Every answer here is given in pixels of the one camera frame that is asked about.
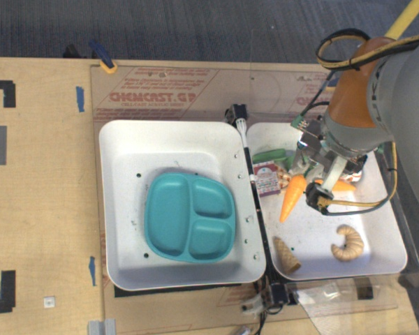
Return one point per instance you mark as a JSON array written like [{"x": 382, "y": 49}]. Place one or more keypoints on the white plastic tray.
[
  {"x": 317, "y": 229},
  {"x": 125, "y": 173}
]

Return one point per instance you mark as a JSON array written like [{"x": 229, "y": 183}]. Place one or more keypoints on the small orange carrot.
[{"x": 344, "y": 186}]

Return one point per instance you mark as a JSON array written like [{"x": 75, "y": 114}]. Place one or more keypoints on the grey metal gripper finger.
[
  {"x": 319, "y": 169},
  {"x": 297, "y": 162}
]

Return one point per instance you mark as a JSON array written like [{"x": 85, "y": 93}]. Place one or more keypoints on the green pea pod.
[{"x": 269, "y": 156}]

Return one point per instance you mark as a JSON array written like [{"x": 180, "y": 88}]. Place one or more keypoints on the beige croissant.
[{"x": 352, "y": 248}]

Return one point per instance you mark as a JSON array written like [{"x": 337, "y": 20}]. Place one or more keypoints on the pink and white packet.
[{"x": 265, "y": 180}]

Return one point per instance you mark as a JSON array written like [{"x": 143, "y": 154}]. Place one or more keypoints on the brown cardboard board red print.
[{"x": 167, "y": 93}]

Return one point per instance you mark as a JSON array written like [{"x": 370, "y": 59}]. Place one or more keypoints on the teal divided plate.
[{"x": 171, "y": 215}]

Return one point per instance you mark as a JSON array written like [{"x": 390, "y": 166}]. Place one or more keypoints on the red and white small packet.
[{"x": 353, "y": 176}]

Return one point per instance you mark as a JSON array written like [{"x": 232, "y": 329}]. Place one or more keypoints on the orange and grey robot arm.
[{"x": 356, "y": 96}]

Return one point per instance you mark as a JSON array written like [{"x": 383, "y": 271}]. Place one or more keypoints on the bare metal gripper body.
[{"x": 314, "y": 138}]

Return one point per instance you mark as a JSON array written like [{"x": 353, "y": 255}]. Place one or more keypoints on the small white square tile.
[{"x": 49, "y": 301}]

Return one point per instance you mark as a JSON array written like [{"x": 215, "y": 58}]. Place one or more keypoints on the tan ice cream cone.
[{"x": 287, "y": 257}]

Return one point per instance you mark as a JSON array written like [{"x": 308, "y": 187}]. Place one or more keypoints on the tan checked waffle biscuit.
[{"x": 283, "y": 179}]

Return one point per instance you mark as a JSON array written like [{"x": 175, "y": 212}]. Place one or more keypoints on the large orange carrot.
[{"x": 291, "y": 197}]

